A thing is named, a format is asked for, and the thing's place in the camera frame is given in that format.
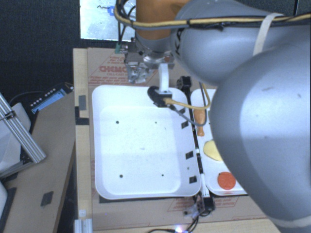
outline yellow food item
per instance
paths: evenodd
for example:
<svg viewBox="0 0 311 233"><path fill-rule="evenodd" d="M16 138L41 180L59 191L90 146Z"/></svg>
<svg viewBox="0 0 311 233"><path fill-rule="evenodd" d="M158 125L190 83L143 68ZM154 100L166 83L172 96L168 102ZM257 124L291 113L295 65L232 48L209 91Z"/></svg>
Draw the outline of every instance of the yellow food item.
<svg viewBox="0 0 311 233"><path fill-rule="evenodd" d="M222 157L220 156L218 149L215 145L214 140L208 141L204 144L203 147L204 154L206 154L208 157L212 158L216 161L223 161Z"/></svg>

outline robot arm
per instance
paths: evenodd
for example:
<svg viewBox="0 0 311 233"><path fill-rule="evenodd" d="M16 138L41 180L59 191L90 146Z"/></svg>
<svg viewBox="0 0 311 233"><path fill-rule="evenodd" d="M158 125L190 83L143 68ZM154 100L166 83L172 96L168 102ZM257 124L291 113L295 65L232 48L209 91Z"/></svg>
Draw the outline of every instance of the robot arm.
<svg viewBox="0 0 311 233"><path fill-rule="evenodd" d="M128 49L125 62L128 70L151 70L168 59L173 65L174 57L193 77L217 86L210 122L224 162L280 231L309 233L310 15L308 21L279 17L285 21L273 22L254 56L269 14L234 0L137 0L138 22L153 24L132 24L132 50L140 55L127 62ZM208 19L217 17L222 21ZM184 27L154 26L172 18Z"/></svg>

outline table surface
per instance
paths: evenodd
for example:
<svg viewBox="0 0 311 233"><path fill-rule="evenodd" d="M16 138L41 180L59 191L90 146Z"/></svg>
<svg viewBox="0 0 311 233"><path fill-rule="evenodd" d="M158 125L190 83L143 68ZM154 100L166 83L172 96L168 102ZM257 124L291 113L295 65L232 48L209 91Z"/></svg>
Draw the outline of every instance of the table surface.
<svg viewBox="0 0 311 233"><path fill-rule="evenodd" d="M74 160L74 124L73 93L39 112L32 135L47 157L4 184L7 189L17 188L5 233L57 232ZM49 192L53 192L51 203L41 206Z"/></svg>
<svg viewBox="0 0 311 233"><path fill-rule="evenodd" d="M88 85L87 85L87 50L74 49L74 86L75 106L79 107L79 97L86 99L86 108L80 110L79 116L89 118ZM79 219L92 218L91 170L89 127L76 125L76 161ZM174 229L176 226L156 227ZM95 233L147 233L155 227L131 228L94 231ZM199 223L194 233L278 233L279 231L268 219L240 220L230 222Z"/></svg>

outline dark background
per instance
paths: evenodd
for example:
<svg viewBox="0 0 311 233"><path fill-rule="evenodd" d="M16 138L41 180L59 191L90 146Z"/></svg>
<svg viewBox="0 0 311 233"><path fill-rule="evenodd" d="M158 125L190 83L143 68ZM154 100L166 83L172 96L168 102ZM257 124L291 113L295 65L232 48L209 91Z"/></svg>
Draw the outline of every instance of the dark background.
<svg viewBox="0 0 311 233"><path fill-rule="evenodd" d="M293 15L296 0L237 1ZM73 48L115 46L114 42L80 39L79 0L0 0L0 8L0 92L8 101L23 92L73 83ZM309 11L311 0L299 0L298 14ZM72 232L73 174L69 188L59 232Z"/></svg>

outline white tray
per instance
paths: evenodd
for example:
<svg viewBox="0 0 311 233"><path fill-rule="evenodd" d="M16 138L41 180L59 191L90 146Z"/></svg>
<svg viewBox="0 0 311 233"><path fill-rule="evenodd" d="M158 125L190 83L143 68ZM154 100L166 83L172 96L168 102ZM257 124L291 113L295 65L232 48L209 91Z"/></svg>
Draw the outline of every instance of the white tray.
<svg viewBox="0 0 311 233"><path fill-rule="evenodd" d="M102 85L92 94L95 185L106 199L184 197L200 190L191 125L182 129L185 120L153 105L147 89ZM170 91L187 103L180 90ZM186 158L189 152L193 157Z"/></svg>
<svg viewBox="0 0 311 233"><path fill-rule="evenodd" d="M210 100L212 100L215 90L209 89L207 90L207 93L210 97ZM202 98L202 93L201 90L195 90L191 94L191 103L196 106L203 106L203 98ZM202 166L204 170L204 175L205 175L205 182L207 188L214 194L219 195L219 196L227 196L227 195L244 195L246 192L244 189L241 187L241 185L236 182L235 186L231 190L225 190L222 189L218 185L218 175L221 172L230 172L227 166L225 165L224 162L222 161L216 161L208 156L206 156L203 152L203 147L204 144L207 141L210 141L213 139L212 133L210 130L210 125L209 125L209 118L207 117L207 123L203 127L203 131L205 133L204 136L198 136L198 143L199 143L199 148L200 148L200 155L202 159Z"/></svg>

